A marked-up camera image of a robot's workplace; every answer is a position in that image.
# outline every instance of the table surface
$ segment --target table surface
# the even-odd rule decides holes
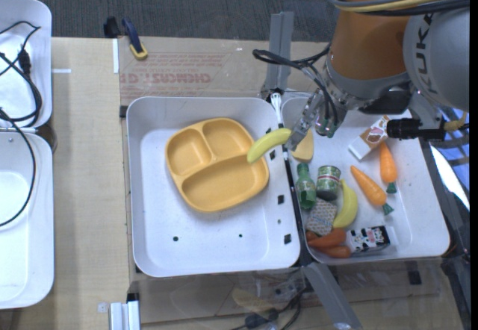
[[[131,274],[120,82],[112,40],[52,38],[52,67],[71,69],[53,73],[55,282],[38,304],[0,312],[0,329],[108,329],[108,304],[126,300]],[[452,286],[440,264],[440,258],[418,261],[423,293],[352,303],[364,328],[461,329]],[[239,316],[144,327],[219,330],[242,324]],[[292,328],[334,327],[317,306],[306,308]]]

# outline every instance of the toy banana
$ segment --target toy banana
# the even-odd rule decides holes
[[[350,225],[353,220],[356,219],[357,210],[359,209],[356,192],[350,188],[342,178],[341,184],[344,203],[342,205],[342,209],[334,218],[334,222],[332,224],[333,228],[345,228],[346,226]]]
[[[257,139],[247,152],[247,161],[254,163],[259,160],[263,154],[279,144],[286,144],[292,131],[289,128],[279,128],[265,134]]]

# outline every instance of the green can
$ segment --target green can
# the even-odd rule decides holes
[[[337,199],[341,171],[336,166],[321,166],[317,175],[316,194],[327,202]]]

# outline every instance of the orange tray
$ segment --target orange tray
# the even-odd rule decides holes
[[[186,203],[201,212],[215,212],[261,192],[269,169],[264,158],[247,162],[253,143],[249,132],[229,118],[203,120],[170,137],[167,167]]]

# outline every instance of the can lid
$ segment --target can lid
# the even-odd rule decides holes
[[[303,169],[305,169],[308,172],[308,164],[307,163],[298,163],[297,164],[297,172],[300,172]]]

